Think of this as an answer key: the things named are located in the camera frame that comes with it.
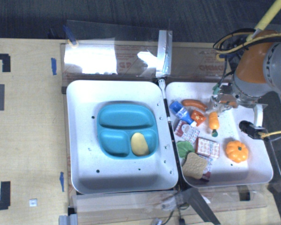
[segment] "beige tabletop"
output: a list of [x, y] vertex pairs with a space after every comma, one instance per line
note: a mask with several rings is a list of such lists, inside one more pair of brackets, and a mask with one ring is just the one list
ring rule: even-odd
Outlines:
[[[0, 84], [5, 85], [4, 111], [0, 111], [0, 182], [11, 182], [11, 205], [8, 210], [0, 210], [0, 225], [57, 225], [59, 216], [67, 215], [62, 43], [64, 40], [0, 39], [0, 53], [11, 57], [11, 72], [3, 73], [0, 61]], [[56, 75], [52, 73], [51, 58], [57, 61]], [[61, 172], [64, 191], [59, 180]], [[262, 191], [261, 208], [219, 211], [215, 215], [228, 225], [281, 224], [272, 194], [267, 189]], [[30, 206], [30, 199], [37, 199], [37, 206]], [[196, 214], [184, 218], [187, 224], [209, 224]], [[79, 224], [94, 223], [91, 218], [81, 218]], [[177, 215], [168, 224], [178, 224]]]

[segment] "blue divided plate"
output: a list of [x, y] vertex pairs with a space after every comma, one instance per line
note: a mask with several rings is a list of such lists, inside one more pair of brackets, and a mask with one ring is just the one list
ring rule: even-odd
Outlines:
[[[142, 133], [149, 154], [138, 157], [132, 153], [131, 137]], [[103, 107], [97, 116], [97, 134], [102, 151], [112, 158], [145, 158], [158, 146], [158, 132], [153, 113], [137, 104], [111, 104]]]

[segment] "toy pumpkin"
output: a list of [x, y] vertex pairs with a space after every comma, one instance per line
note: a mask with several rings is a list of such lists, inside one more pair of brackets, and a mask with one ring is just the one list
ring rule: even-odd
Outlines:
[[249, 151], [240, 141], [231, 141], [227, 144], [226, 154], [232, 161], [240, 163], [248, 159]]

